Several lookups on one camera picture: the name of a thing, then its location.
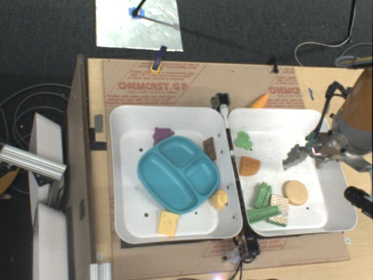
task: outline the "green toy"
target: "green toy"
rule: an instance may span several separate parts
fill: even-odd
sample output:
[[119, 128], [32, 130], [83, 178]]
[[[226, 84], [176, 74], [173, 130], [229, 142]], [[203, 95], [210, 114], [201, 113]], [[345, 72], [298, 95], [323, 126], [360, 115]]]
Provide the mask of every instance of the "green toy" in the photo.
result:
[[237, 139], [234, 141], [234, 144], [239, 148], [244, 148], [247, 151], [252, 149], [253, 143], [250, 141], [250, 136], [241, 131], [237, 134]]
[[265, 208], [255, 208], [247, 211], [247, 217], [251, 224], [257, 223], [261, 220], [277, 216], [281, 214], [277, 205], [266, 206]]
[[264, 208], [268, 206], [270, 195], [272, 194], [272, 187], [262, 182], [258, 188], [258, 193], [256, 194], [254, 207]]

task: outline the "yellow toy piece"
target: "yellow toy piece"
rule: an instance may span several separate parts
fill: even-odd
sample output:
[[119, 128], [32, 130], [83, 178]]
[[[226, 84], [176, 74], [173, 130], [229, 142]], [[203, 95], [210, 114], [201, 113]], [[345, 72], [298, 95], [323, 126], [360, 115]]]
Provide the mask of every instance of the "yellow toy piece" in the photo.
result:
[[177, 213], [162, 211], [158, 225], [158, 233], [166, 236], [175, 236], [179, 217], [180, 215]]
[[224, 190], [218, 190], [211, 196], [213, 206], [219, 210], [227, 203], [227, 193]]

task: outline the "blue divided plate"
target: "blue divided plate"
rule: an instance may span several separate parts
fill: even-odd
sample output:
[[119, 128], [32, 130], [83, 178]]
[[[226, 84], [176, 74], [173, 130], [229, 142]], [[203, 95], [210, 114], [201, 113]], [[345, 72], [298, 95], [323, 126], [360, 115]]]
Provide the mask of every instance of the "blue divided plate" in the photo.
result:
[[219, 185], [219, 171], [205, 152], [188, 138], [169, 137], [140, 159], [138, 175], [167, 210], [184, 214], [209, 198]]

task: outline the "orange toy piece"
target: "orange toy piece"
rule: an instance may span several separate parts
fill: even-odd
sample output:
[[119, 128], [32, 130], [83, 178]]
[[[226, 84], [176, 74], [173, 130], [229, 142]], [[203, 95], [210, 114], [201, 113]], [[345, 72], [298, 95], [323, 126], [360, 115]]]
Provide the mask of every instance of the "orange toy piece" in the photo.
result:
[[241, 156], [239, 174], [240, 176], [254, 175], [259, 171], [260, 166], [261, 161], [248, 156]]
[[256, 108], [256, 109], [265, 108], [268, 98], [269, 98], [269, 93], [263, 94], [260, 98], [258, 98], [255, 102], [251, 104], [250, 108]]

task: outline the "cardboard sheet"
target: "cardboard sheet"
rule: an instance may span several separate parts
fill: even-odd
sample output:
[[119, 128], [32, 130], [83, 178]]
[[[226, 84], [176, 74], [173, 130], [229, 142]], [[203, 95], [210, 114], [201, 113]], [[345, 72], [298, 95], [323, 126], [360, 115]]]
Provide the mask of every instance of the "cardboard sheet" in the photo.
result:
[[[104, 129], [109, 130], [108, 117], [122, 104], [165, 106], [205, 106], [217, 92], [230, 94], [230, 109], [248, 107], [262, 94], [269, 92], [267, 107], [304, 108], [294, 69], [236, 64], [196, 64], [164, 62], [159, 75], [149, 73], [150, 61], [102, 60], [95, 68], [102, 74], [105, 112]], [[120, 241], [114, 226], [114, 195], [112, 185], [110, 132], [108, 146], [108, 179], [111, 214], [111, 246], [114, 279], [149, 279], [179, 277], [217, 271], [233, 271], [221, 257], [233, 247], [233, 241], [215, 240], [164, 245], [128, 245]], [[260, 240], [262, 253], [244, 269], [287, 265], [324, 263], [348, 260], [349, 255], [341, 233], [309, 234]]]
[[268, 108], [303, 109], [294, 68], [273, 73], [271, 66], [163, 62], [158, 74], [149, 71], [151, 61], [105, 60], [105, 106], [209, 107], [210, 98], [228, 92], [231, 108], [248, 107], [269, 93]]

